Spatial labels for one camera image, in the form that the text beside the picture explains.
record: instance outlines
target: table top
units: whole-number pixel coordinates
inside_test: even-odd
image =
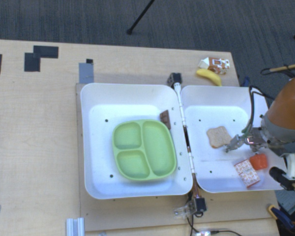
[[[34,45],[58,46],[59,57],[42,58],[40,72],[25,72],[25,53],[32,53]],[[0,235],[64,235],[67,218],[85,215],[89,201],[82,198],[78,159],[79,63],[94,61],[95,82],[164,85],[170,73],[179,72],[186,86],[213,85],[196,76],[197,65],[206,57],[223,58],[230,60],[231,68],[221,76],[222,84],[238,86],[232,55],[227,52],[0,40],[0,54]],[[266,211],[269,204],[277,205],[273,191],[204,193],[204,197],[208,211],[195,221],[196,228],[228,228],[246,236],[279,235]],[[140,201],[122,202],[144,208]],[[169,197],[157,202],[160,210],[172,209]],[[99,204],[96,215],[102,226],[93,227],[86,220],[86,235],[101,231],[109,236],[190,233],[186,221],[161,213],[148,223],[135,218],[130,229],[122,221],[132,218],[134,205],[119,214],[123,218],[119,221],[105,205]],[[102,217],[111,219],[102,221]]]

